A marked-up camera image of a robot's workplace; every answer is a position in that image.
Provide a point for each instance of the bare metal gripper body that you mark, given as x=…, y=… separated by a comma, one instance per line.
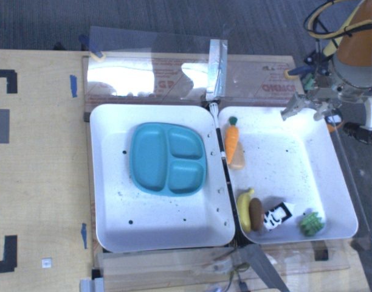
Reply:
x=341, y=93

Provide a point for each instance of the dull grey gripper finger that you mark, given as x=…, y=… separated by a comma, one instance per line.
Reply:
x=292, y=106
x=323, y=109

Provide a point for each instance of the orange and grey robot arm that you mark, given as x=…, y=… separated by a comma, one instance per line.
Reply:
x=356, y=41

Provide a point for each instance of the brown cardboard board red print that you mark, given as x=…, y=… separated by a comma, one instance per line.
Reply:
x=265, y=81

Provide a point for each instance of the orange carrot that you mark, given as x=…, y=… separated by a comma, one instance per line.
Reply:
x=231, y=138

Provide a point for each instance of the white plastic tray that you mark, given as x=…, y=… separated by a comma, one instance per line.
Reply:
x=283, y=175
x=161, y=217

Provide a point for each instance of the thin black and white rod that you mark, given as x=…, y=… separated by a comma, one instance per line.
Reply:
x=225, y=160

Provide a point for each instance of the brown sausage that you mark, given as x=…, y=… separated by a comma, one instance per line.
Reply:
x=256, y=214

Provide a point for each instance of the green broccoli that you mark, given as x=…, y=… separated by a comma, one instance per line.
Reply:
x=311, y=224

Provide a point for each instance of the yellow banana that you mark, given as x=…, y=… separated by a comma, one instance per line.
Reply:
x=243, y=213

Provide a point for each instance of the blue divided plate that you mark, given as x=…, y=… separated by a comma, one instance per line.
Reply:
x=149, y=160

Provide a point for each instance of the black cylinder on white bracket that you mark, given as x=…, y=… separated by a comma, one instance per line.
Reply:
x=360, y=132

